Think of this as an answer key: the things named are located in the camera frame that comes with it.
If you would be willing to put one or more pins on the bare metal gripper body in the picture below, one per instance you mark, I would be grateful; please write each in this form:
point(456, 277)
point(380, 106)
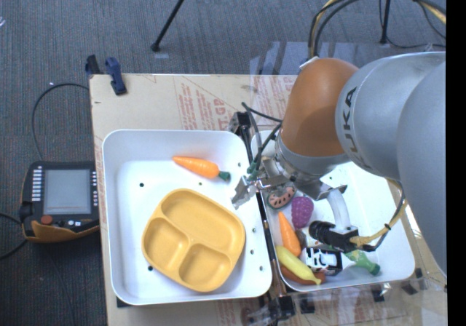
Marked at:
point(275, 175)

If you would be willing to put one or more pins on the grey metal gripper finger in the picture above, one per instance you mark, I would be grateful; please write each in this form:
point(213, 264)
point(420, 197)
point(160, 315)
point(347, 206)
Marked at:
point(241, 199)
point(250, 186)

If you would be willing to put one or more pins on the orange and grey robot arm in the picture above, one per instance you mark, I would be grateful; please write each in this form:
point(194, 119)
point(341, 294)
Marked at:
point(367, 117)

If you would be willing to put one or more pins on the red watermelon slice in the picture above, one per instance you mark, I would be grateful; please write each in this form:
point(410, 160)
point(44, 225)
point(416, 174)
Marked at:
point(280, 198)

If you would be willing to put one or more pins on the yellow divided plate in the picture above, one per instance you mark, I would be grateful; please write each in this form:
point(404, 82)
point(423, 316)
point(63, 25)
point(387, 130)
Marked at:
point(204, 222)

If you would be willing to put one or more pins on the purple grapes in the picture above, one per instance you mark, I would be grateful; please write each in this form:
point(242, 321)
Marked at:
point(301, 211)

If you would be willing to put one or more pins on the orange carrot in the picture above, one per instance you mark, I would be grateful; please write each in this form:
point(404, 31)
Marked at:
point(196, 165)
point(288, 236)

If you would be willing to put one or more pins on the yellow banana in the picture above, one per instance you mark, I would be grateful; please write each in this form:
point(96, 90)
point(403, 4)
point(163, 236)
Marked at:
point(295, 263)

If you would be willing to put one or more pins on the red-brown sausage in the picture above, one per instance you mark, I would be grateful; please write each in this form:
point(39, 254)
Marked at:
point(291, 277)

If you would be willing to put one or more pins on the black and white carton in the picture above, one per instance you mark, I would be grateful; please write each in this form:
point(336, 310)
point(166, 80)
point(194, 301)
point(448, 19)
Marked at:
point(322, 261)

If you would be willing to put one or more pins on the white plastic tray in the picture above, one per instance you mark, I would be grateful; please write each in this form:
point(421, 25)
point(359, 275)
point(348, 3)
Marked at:
point(134, 244)
point(378, 241)

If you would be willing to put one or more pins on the green bottle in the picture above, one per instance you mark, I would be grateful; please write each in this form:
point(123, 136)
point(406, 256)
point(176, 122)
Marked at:
point(364, 261)

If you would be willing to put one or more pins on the brown cardboard board red print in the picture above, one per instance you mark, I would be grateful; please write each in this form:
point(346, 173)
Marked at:
point(153, 106)

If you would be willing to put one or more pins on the black tripod stand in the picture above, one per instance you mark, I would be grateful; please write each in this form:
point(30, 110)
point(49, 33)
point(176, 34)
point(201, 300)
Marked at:
point(388, 0)
point(182, 0)

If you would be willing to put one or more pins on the black cylinder on white bracket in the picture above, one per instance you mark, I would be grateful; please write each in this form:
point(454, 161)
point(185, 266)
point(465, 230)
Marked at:
point(333, 235)

